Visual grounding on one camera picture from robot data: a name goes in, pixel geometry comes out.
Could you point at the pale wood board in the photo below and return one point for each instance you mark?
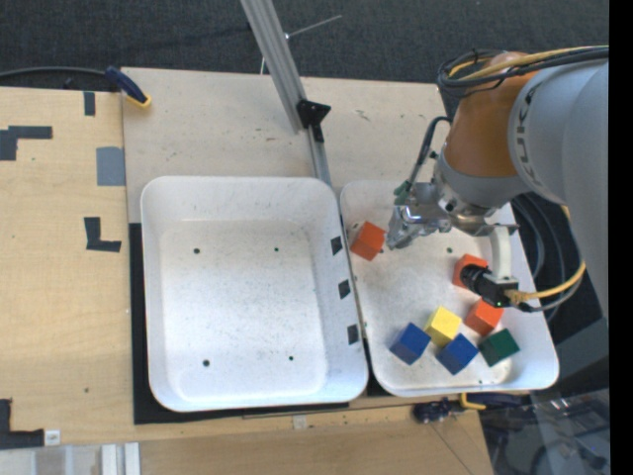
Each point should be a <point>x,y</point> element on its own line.
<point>222,131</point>

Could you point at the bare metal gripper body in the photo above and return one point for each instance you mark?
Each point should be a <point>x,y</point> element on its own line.
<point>430,208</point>

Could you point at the yellow cube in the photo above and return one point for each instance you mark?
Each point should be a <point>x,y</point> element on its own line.
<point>443,324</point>

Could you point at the blue cube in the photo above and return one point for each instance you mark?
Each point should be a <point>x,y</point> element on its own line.
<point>409,343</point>
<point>457,354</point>

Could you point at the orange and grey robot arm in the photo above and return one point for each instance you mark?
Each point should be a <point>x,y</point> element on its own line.
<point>559,131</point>

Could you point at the green cube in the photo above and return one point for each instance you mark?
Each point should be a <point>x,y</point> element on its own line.
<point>498,347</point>

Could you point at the orange cube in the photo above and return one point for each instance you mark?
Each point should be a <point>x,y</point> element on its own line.
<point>368,240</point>
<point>483,318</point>
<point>464,262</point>

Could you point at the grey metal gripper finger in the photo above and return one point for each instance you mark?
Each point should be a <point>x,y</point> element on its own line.
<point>414,234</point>
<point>394,235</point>

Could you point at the white plastic tray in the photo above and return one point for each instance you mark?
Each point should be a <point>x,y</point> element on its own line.
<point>247,305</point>
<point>410,285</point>

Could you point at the black cylinder on white bracket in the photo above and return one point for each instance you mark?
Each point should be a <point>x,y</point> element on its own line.
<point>489,285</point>

